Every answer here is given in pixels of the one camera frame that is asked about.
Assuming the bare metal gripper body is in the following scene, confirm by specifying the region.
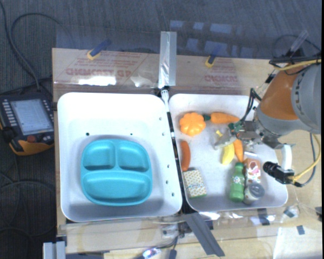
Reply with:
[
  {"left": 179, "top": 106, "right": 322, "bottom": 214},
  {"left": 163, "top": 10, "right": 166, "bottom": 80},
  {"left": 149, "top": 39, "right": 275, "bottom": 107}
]
[{"left": 235, "top": 119, "right": 265, "bottom": 142}]

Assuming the yellow banana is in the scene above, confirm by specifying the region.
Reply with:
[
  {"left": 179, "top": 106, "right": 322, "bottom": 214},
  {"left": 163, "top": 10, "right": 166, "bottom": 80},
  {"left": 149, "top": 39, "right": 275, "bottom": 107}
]
[{"left": 215, "top": 129, "right": 236, "bottom": 166}]

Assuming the small orange carrot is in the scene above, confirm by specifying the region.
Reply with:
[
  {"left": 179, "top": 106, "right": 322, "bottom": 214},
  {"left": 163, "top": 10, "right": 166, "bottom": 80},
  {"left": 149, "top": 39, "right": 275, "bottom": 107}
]
[{"left": 233, "top": 138, "right": 245, "bottom": 163}]

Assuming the orange carrot with green top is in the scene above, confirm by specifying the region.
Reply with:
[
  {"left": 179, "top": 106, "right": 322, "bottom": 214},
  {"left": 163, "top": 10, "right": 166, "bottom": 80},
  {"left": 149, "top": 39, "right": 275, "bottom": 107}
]
[{"left": 203, "top": 112, "right": 241, "bottom": 125}]

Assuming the brown and pink carton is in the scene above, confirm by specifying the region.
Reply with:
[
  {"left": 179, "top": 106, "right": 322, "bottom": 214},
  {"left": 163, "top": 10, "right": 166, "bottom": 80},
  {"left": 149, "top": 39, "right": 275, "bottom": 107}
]
[{"left": 244, "top": 152, "right": 262, "bottom": 185}]

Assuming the orange toy pumpkin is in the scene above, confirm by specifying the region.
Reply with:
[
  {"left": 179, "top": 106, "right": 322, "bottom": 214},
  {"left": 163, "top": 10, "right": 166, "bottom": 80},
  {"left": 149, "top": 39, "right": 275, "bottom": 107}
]
[{"left": 179, "top": 112, "right": 207, "bottom": 138}]

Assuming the white plastic tray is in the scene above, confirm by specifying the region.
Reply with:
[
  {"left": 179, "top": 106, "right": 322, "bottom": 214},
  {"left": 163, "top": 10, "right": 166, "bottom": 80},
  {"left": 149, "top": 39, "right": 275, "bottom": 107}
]
[
  {"left": 168, "top": 93, "right": 289, "bottom": 213},
  {"left": 56, "top": 92, "right": 184, "bottom": 223}
]

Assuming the orange sausage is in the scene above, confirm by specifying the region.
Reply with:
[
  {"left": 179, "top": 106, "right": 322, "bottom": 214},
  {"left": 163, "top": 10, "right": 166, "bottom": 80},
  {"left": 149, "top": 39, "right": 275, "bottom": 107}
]
[{"left": 180, "top": 140, "right": 192, "bottom": 172}]

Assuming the green bottle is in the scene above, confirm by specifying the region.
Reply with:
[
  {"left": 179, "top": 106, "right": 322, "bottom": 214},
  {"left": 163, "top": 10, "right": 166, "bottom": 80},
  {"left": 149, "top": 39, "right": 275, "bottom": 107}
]
[{"left": 228, "top": 162, "right": 246, "bottom": 203}]

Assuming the small can with grey lid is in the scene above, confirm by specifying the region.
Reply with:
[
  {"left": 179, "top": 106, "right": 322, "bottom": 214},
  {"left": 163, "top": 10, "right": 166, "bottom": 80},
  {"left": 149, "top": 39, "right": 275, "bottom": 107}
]
[{"left": 242, "top": 181, "right": 266, "bottom": 206}]

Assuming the yellow patterned carton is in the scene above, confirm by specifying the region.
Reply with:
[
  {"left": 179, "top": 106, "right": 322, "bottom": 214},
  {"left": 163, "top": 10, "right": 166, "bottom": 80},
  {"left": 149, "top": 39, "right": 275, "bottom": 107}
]
[{"left": 183, "top": 168, "right": 208, "bottom": 199}]

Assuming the blue divided plate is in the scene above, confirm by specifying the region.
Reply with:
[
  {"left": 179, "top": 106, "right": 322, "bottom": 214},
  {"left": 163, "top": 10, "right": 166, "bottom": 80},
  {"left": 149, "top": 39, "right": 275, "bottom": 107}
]
[{"left": 80, "top": 139, "right": 153, "bottom": 207}]

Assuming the brown cardboard board red print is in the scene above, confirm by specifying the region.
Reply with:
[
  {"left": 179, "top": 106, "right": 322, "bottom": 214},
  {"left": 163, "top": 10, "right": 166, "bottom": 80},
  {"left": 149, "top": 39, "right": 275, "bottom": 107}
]
[{"left": 51, "top": 47, "right": 322, "bottom": 255}]

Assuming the black cylinder on white bracket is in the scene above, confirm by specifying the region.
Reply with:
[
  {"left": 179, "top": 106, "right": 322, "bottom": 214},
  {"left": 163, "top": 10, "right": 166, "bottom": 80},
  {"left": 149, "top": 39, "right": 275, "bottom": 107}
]
[{"left": 262, "top": 143, "right": 296, "bottom": 185}]

